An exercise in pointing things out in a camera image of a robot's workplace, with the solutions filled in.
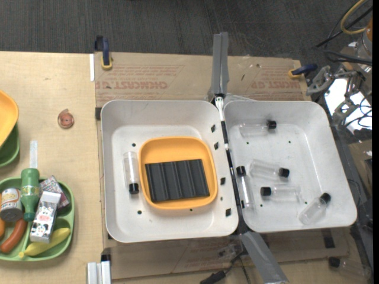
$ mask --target yellow cable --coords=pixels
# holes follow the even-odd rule
[[[356,4],[353,5],[353,7],[351,9],[349,9],[349,11],[343,16],[342,20],[341,20],[341,30],[345,33],[345,34],[348,34],[348,35],[354,35],[354,34],[359,34],[359,33],[363,33],[365,31],[365,28],[361,28],[360,30],[356,30],[356,31],[349,31],[345,28],[345,21],[346,19],[357,9],[359,8],[364,2],[366,2],[367,0],[359,0]]]

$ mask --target transparent vial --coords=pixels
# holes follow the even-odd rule
[[[300,187],[288,185],[261,187],[261,196],[266,200],[296,202],[300,198]]]
[[[253,159],[249,166],[249,173],[252,176],[288,178],[290,170],[274,163]]]
[[[277,127],[276,121],[267,120],[266,122],[244,122],[239,126],[239,132],[242,137],[254,137],[257,135],[268,134],[269,130],[274,130]]]
[[[368,280],[371,277],[370,267],[347,258],[330,257],[329,267],[339,272],[342,276],[356,280]]]
[[[139,193],[140,172],[137,153],[128,151],[124,153],[124,178],[125,186],[132,195]]]
[[[242,190],[243,204],[245,207],[255,210],[255,201],[253,190],[249,177],[246,175],[244,166],[238,166],[237,171],[237,184]]]
[[[321,197],[315,198],[308,207],[299,215],[299,220],[306,225],[318,222],[326,214],[326,208],[330,202],[331,196],[323,193]]]

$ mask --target green bowl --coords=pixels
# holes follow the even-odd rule
[[[63,182],[58,181],[60,187],[62,188],[63,192],[67,196],[68,200],[70,201],[70,204],[58,210],[57,212],[57,218],[54,225],[54,230],[59,228],[68,227],[70,228],[70,234],[69,236],[59,243],[58,245],[55,245],[49,250],[44,251],[43,253],[40,253],[36,256],[29,257],[25,256],[23,258],[20,258],[18,256],[18,253],[21,251],[24,251],[28,245],[31,243],[29,240],[29,233],[30,228],[32,225],[32,222],[28,223],[27,229],[24,233],[23,238],[21,241],[15,246],[14,249],[12,249],[9,253],[1,253],[0,252],[0,260],[6,260],[6,261],[43,261],[43,260],[49,260],[53,259],[60,254],[62,254],[70,245],[71,239],[72,239],[72,232],[73,232],[73,224],[74,224],[74,209],[75,209],[75,203],[74,203],[74,197],[71,189]],[[0,181],[0,192],[3,192],[7,188],[18,188],[21,189],[21,177],[11,177],[8,179],[5,179],[3,181]],[[7,222],[5,225],[5,233],[3,238],[0,240],[0,244],[3,243],[12,233],[14,229],[14,222]]]
[[[10,164],[16,159],[20,150],[20,140],[18,139],[18,126],[14,126],[7,140],[0,146],[0,168]]]

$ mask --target carrot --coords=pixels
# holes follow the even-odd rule
[[[13,229],[11,235],[1,244],[0,249],[2,253],[9,253],[17,244],[20,242],[23,237],[28,222],[23,218],[19,219],[16,222],[16,225]]]
[[[0,218],[0,239],[4,235],[4,232],[5,232],[5,221],[2,218]]]

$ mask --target can with label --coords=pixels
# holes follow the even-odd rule
[[[5,222],[16,222],[23,217],[20,190],[8,188],[1,193],[0,218]]]

